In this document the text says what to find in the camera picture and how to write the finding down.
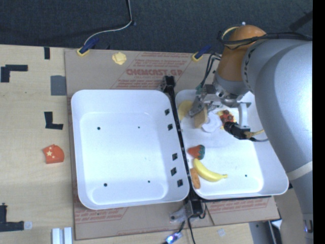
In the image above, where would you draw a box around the brown toy bread slice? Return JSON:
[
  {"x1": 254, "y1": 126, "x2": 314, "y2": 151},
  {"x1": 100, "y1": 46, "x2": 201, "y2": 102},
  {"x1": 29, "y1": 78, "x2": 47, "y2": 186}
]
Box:
[{"x1": 193, "y1": 106, "x2": 209, "y2": 129}]

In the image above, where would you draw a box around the yellow toy fruit wedge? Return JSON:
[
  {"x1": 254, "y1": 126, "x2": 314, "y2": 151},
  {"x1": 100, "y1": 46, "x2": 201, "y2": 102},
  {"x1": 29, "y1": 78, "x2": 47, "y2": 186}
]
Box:
[{"x1": 177, "y1": 100, "x2": 193, "y2": 122}]

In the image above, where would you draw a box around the white toy fried egg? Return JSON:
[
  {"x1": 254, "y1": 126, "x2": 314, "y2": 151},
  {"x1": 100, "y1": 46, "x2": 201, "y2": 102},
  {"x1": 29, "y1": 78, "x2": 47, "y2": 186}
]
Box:
[{"x1": 201, "y1": 111, "x2": 223, "y2": 134}]

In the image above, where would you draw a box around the white plastic tray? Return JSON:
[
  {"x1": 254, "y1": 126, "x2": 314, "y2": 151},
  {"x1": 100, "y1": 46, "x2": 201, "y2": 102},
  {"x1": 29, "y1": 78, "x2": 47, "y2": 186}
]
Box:
[
  {"x1": 174, "y1": 88, "x2": 290, "y2": 201},
  {"x1": 70, "y1": 88, "x2": 191, "y2": 210}
]

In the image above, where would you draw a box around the brown cardboard board red print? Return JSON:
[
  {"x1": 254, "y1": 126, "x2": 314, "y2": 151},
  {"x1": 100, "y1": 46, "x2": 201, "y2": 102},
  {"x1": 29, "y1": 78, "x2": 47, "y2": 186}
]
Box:
[{"x1": 63, "y1": 48, "x2": 281, "y2": 240}]

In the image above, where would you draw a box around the black block with thin wires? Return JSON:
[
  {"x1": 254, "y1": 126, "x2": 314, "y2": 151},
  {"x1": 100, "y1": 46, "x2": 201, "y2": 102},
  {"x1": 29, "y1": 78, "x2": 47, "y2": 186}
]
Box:
[
  {"x1": 188, "y1": 198, "x2": 204, "y2": 218},
  {"x1": 160, "y1": 75, "x2": 177, "y2": 93}
]

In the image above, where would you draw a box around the red toy strawberry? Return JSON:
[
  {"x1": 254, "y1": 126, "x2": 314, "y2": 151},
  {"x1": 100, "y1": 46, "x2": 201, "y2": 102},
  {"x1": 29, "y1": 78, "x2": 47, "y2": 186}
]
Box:
[{"x1": 187, "y1": 144, "x2": 206, "y2": 161}]

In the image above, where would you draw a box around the orange toy carrot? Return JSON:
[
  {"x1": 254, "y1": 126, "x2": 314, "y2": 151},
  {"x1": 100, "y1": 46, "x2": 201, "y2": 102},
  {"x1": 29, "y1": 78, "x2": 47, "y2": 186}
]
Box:
[{"x1": 189, "y1": 167, "x2": 202, "y2": 190}]

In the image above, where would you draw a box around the yellow toy biscuit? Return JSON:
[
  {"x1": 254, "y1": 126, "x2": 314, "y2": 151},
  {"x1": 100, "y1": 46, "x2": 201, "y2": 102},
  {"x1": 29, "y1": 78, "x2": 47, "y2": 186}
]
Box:
[{"x1": 112, "y1": 51, "x2": 127, "y2": 66}]

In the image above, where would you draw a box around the toy pizza slice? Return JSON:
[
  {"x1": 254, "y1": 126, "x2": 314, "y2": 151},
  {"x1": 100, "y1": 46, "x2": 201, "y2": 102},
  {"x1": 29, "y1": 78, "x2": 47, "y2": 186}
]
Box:
[{"x1": 216, "y1": 109, "x2": 238, "y2": 130}]

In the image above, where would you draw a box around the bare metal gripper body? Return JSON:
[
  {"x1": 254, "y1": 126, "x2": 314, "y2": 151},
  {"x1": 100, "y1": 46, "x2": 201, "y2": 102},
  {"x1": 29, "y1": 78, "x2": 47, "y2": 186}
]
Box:
[{"x1": 196, "y1": 83, "x2": 241, "y2": 107}]

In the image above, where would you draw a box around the red wedge with yellow stars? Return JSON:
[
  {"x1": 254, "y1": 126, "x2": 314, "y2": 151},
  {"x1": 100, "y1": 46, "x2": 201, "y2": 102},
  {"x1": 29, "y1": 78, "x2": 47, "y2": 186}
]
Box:
[{"x1": 42, "y1": 144, "x2": 65, "y2": 165}]

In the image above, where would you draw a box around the black cylinder on white bracket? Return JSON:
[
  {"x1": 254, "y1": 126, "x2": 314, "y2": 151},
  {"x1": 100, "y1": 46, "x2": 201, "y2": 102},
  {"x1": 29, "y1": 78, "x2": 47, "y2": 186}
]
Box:
[{"x1": 222, "y1": 102, "x2": 252, "y2": 140}]

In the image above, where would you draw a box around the thin black rod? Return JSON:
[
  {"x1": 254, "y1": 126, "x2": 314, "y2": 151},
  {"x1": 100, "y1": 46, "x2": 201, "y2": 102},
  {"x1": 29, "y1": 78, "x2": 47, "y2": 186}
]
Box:
[{"x1": 167, "y1": 87, "x2": 198, "y2": 205}]

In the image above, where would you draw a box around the yellow banana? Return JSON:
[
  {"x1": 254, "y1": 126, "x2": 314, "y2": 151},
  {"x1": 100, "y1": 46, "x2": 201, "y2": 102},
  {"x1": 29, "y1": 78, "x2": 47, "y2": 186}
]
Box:
[{"x1": 192, "y1": 157, "x2": 229, "y2": 183}]

